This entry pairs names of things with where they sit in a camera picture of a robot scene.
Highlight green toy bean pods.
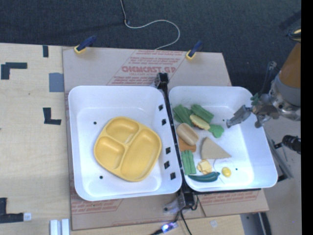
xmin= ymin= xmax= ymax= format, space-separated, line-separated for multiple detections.
xmin=190 ymin=103 xmax=215 ymax=124
xmin=173 ymin=104 xmax=195 ymax=128

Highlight black block with wires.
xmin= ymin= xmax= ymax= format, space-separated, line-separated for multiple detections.
xmin=155 ymin=72 xmax=170 ymax=90
xmin=179 ymin=189 xmax=198 ymax=211

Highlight brown cardboard board red print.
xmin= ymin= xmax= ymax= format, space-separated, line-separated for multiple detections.
xmin=62 ymin=46 xmax=270 ymax=231

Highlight dark green toy cucumber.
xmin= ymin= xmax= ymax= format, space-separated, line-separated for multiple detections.
xmin=187 ymin=171 xmax=221 ymax=183

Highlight beige toy pizza slice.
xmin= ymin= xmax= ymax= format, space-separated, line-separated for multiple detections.
xmin=200 ymin=137 xmax=232 ymax=160

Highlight green toy asparagus bunch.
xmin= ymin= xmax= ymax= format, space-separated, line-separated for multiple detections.
xmin=181 ymin=149 xmax=197 ymax=176

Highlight orange toy biscuit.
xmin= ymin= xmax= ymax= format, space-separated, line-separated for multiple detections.
xmin=178 ymin=136 xmax=197 ymax=153

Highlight black cylinder on white bracket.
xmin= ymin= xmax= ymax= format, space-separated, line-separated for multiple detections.
xmin=272 ymin=134 xmax=302 ymax=155

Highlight yellow divided plate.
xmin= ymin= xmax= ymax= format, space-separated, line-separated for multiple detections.
xmin=93 ymin=116 xmax=163 ymax=183

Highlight tan toy bread roll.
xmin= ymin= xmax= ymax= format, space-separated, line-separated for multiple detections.
xmin=176 ymin=122 xmax=200 ymax=146

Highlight yellow toy pineapple slice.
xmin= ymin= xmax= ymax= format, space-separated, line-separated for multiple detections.
xmin=189 ymin=114 xmax=211 ymax=131

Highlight thin black rod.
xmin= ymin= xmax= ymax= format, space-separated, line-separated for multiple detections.
xmin=161 ymin=82 xmax=192 ymax=201

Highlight yellow toy butter piece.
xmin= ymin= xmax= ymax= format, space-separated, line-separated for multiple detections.
xmin=196 ymin=159 xmax=213 ymax=175

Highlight green toy broccoli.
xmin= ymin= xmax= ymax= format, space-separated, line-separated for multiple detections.
xmin=208 ymin=123 xmax=225 ymax=139

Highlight white plastic tray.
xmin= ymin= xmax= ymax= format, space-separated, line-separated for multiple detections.
xmin=67 ymin=85 xmax=183 ymax=202
xmin=168 ymin=85 xmax=279 ymax=193

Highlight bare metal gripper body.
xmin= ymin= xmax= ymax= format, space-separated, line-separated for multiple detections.
xmin=251 ymin=94 xmax=302 ymax=121

